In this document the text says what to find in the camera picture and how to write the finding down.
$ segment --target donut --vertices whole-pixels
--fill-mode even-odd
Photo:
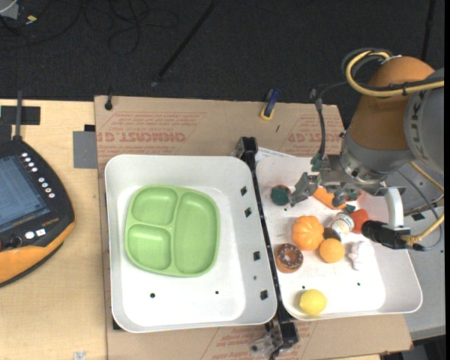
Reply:
[[[303,254],[294,244],[281,244],[275,250],[277,269],[283,273],[298,271],[303,264]]]

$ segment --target screen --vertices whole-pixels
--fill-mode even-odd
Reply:
[[[50,212],[16,156],[0,159],[0,232]]]

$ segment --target green plate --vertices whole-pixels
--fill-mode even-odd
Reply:
[[[125,225],[125,250],[139,268],[193,277],[215,263],[220,214],[205,193],[172,185],[148,185],[135,192]]]

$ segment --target yellow ball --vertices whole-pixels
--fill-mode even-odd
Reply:
[[[307,315],[317,315],[327,306],[328,299],[318,289],[307,289],[300,296],[300,308]]]

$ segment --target orange fruit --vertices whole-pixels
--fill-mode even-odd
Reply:
[[[345,256],[345,247],[336,238],[326,238],[318,248],[319,254],[327,263],[336,263]]]

